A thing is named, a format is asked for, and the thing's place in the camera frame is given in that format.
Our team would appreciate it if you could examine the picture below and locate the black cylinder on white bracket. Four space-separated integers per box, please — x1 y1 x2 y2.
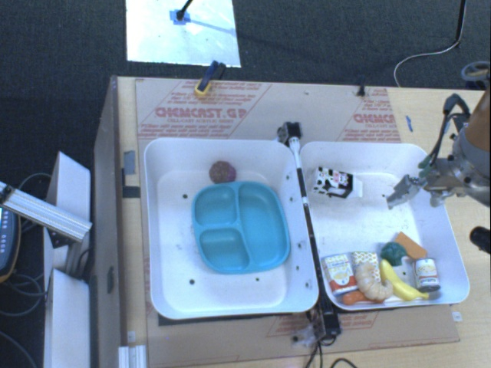
469 225 491 254

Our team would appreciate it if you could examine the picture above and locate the beige shrimp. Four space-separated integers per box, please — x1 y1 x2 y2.
354 262 394 304

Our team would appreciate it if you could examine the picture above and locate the brown cardboard board red print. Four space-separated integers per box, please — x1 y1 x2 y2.
134 77 461 364

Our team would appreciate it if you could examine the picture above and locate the black and white cow carton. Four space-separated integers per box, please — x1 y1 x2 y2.
311 166 364 200

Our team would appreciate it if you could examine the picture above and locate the white plastic tray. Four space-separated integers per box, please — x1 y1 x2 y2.
143 136 321 320
299 140 471 312

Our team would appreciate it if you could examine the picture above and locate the blue divided plate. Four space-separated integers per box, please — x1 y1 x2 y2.
191 180 292 275

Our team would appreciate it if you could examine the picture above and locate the yellow banana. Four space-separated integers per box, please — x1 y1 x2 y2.
379 258 430 303

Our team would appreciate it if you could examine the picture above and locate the green broccoli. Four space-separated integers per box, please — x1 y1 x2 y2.
380 241 410 270

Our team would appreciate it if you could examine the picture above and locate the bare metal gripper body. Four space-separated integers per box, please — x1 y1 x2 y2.
420 157 491 203

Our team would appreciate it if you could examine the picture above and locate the yellow patterned packet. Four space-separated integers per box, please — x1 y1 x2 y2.
351 251 381 283

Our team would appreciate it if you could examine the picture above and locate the orange carrot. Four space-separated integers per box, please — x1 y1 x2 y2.
341 290 375 307

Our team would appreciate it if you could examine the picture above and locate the black block with thin wires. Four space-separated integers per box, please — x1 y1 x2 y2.
319 307 343 337
277 121 305 144

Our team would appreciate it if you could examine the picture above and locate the orange wedge slice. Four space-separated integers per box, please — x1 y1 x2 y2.
394 231 428 261

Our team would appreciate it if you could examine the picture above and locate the thin black and white rod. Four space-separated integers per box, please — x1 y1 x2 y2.
288 136 328 314

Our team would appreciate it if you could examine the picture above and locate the small white and yellow can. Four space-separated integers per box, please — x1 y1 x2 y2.
414 258 442 293

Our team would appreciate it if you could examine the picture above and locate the red and white carton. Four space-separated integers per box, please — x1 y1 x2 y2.
321 253 359 297

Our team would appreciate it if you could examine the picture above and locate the purple biscuit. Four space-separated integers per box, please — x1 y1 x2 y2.
208 160 238 185

